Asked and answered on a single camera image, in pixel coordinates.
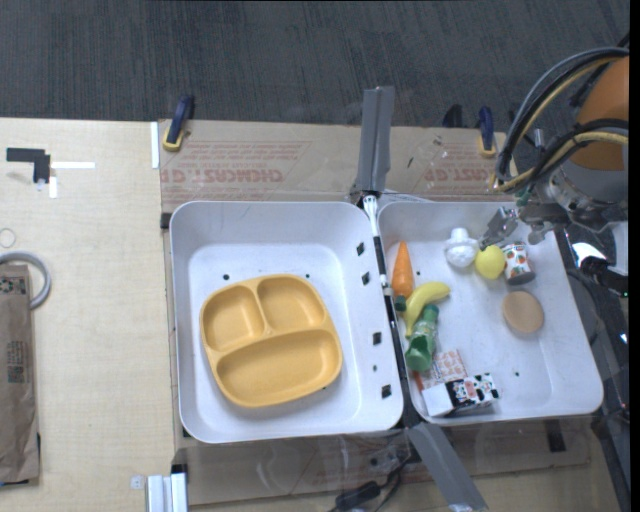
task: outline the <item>brown round object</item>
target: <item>brown round object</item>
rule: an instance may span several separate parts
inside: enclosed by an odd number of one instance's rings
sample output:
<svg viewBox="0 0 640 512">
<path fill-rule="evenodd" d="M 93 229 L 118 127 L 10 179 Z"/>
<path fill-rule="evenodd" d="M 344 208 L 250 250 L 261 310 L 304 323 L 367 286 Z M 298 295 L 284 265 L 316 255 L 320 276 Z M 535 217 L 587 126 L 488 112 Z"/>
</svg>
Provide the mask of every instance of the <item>brown round object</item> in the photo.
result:
<svg viewBox="0 0 640 512">
<path fill-rule="evenodd" d="M 511 327 L 525 334 L 537 331 L 544 323 L 542 306 L 529 292 L 509 293 L 502 301 L 502 313 Z"/>
</svg>

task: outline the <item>banana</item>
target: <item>banana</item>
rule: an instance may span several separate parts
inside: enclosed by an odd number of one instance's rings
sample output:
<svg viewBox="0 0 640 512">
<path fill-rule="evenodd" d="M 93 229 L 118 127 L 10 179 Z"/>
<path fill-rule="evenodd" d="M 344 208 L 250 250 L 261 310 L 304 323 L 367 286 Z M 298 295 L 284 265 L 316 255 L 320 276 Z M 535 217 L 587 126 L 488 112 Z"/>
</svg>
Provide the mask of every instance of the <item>banana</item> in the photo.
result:
<svg viewBox="0 0 640 512">
<path fill-rule="evenodd" d="M 405 336 L 411 336 L 413 324 L 427 304 L 444 299 L 451 292 L 449 286 L 440 281 L 429 281 L 418 286 L 407 299 L 407 309 L 403 313 Z"/>
</svg>

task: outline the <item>blue and yellow clamp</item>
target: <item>blue and yellow clamp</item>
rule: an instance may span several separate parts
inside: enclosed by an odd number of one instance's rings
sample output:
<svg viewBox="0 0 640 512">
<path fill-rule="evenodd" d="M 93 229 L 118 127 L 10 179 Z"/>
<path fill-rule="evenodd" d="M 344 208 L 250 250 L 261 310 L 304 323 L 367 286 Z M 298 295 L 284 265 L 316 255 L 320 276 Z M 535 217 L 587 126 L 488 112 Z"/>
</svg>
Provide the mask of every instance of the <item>blue and yellow clamp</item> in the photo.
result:
<svg viewBox="0 0 640 512">
<path fill-rule="evenodd" d="M 482 107 L 478 112 L 478 126 L 480 135 L 478 136 L 478 151 L 485 158 L 496 156 L 496 142 L 493 131 L 493 114 L 489 107 Z"/>
<path fill-rule="evenodd" d="M 166 151 L 178 151 L 184 138 L 184 121 L 193 115 L 194 97 L 188 94 L 180 96 L 176 113 L 173 115 L 171 126 L 167 128 L 162 137 L 162 147 Z"/>
</svg>

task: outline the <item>carrot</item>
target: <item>carrot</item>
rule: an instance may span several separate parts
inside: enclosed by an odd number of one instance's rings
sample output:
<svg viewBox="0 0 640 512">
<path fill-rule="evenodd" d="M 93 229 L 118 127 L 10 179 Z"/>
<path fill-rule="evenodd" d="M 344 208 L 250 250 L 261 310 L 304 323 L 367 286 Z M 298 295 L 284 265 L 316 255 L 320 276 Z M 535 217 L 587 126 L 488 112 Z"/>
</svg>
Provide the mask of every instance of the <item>carrot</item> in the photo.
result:
<svg viewBox="0 0 640 512">
<path fill-rule="evenodd" d="M 396 263 L 393 267 L 391 288 L 393 288 L 393 293 L 396 297 L 402 295 L 405 299 L 408 299 L 411 292 L 413 292 L 413 287 L 413 268 L 409 257 L 409 249 L 407 248 L 407 243 L 401 240 L 398 246 Z"/>
</svg>

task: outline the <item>yellow ball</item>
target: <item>yellow ball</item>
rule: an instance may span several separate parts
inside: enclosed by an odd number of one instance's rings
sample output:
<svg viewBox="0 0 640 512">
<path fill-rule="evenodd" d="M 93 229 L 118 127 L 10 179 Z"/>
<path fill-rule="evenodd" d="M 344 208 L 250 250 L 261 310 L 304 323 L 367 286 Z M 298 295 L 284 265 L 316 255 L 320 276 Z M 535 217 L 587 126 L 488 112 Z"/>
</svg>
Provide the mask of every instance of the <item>yellow ball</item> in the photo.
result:
<svg viewBox="0 0 640 512">
<path fill-rule="evenodd" d="M 490 245 L 484 251 L 478 252 L 474 264 L 482 277 L 497 279 L 502 274 L 505 266 L 502 249 L 497 245 Z"/>
</svg>

